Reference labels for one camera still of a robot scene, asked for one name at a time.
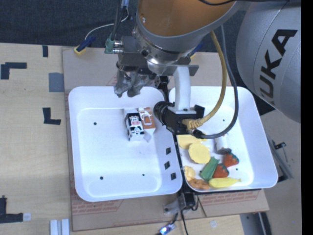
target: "yellow cable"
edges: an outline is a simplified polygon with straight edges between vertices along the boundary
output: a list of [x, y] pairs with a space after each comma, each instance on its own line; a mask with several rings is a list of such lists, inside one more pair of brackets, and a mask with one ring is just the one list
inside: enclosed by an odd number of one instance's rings
[[225, 96], [225, 91], [226, 91], [226, 81], [227, 81], [227, 68], [226, 68], [226, 61], [221, 49], [221, 46], [216, 38], [216, 35], [214, 33], [214, 31], [210, 32], [211, 38], [214, 42], [214, 45], [216, 47], [216, 50], [219, 54], [220, 60], [221, 60], [221, 65], [222, 65], [222, 89], [221, 89], [221, 93], [220, 93], [220, 98], [217, 101], [216, 105], [214, 106], [214, 108], [212, 109], [212, 111], [207, 114], [206, 116], [199, 118], [199, 119], [184, 119], [182, 121], [182, 123], [184, 125], [187, 126], [187, 130], [193, 130], [199, 126], [202, 126], [205, 122], [207, 122], [211, 117], [213, 117], [215, 115], [215, 113], [218, 111], [218, 109], [220, 108], [223, 100], [224, 100], [224, 96]]

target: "red strawberry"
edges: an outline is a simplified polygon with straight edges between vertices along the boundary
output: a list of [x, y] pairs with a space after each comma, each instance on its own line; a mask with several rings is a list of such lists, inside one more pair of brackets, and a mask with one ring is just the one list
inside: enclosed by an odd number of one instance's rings
[[224, 164], [226, 167], [230, 167], [230, 166], [232, 166], [232, 165], [239, 164], [239, 159], [237, 158], [236, 155], [234, 155], [233, 153], [230, 152], [230, 153], [227, 153], [227, 154], [225, 155], [223, 164]]
[[224, 164], [218, 164], [215, 168], [212, 178], [226, 178], [229, 175], [229, 171]]

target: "brown cardboard box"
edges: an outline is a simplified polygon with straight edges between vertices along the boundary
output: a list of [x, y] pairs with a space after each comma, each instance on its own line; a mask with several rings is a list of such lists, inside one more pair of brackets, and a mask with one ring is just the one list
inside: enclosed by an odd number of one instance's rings
[[[169, 222], [173, 215], [165, 215], [163, 207], [176, 199], [176, 194], [90, 203], [75, 191], [68, 94], [79, 86], [113, 86], [116, 83], [117, 56], [104, 54], [102, 48], [87, 48], [76, 55], [73, 48], [63, 51], [64, 85], [66, 95], [67, 142], [69, 154], [72, 226], [74, 231]], [[197, 53], [192, 60], [200, 69], [191, 78], [191, 85], [220, 86], [221, 64], [216, 53]], [[174, 86], [173, 79], [169, 88]], [[201, 208], [186, 213], [186, 219], [231, 215], [268, 210], [263, 190], [214, 193], [199, 196]]]

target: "white tray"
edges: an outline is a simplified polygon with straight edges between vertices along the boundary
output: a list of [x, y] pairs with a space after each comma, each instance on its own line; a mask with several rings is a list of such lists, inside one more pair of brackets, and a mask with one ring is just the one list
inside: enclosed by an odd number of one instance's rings
[[172, 134], [155, 119], [149, 142], [128, 141], [125, 108], [151, 107], [160, 91], [118, 98], [113, 87], [77, 87], [68, 97], [75, 187], [89, 202], [172, 194], [182, 185]]
[[[205, 115], [208, 114], [220, 96], [220, 87], [191, 87], [191, 102], [205, 107]], [[191, 188], [197, 192], [233, 191], [257, 188], [270, 188], [277, 183], [278, 175], [274, 160], [268, 145], [268, 141], [260, 120], [258, 110], [252, 94], [245, 88], [238, 87], [239, 114], [235, 126], [228, 132], [227, 144], [232, 152], [239, 158], [238, 165], [228, 168], [229, 177], [241, 178], [227, 188], [209, 188], [200, 190]], [[175, 101], [175, 89], [170, 91], [170, 101]], [[225, 97], [217, 113], [202, 127], [201, 131], [209, 134], [219, 133], [231, 122], [234, 114], [234, 93], [232, 87], [226, 88]], [[211, 156], [221, 159], [222, 155], [216, 153], [214, 140], [202, 142], [209, 147]], [[196, 172], [196, 178], [200, 179], [200, 171], [204, 165], [193, 162], [187, 149], [179, 148], [183, 166], [191, 166]]]

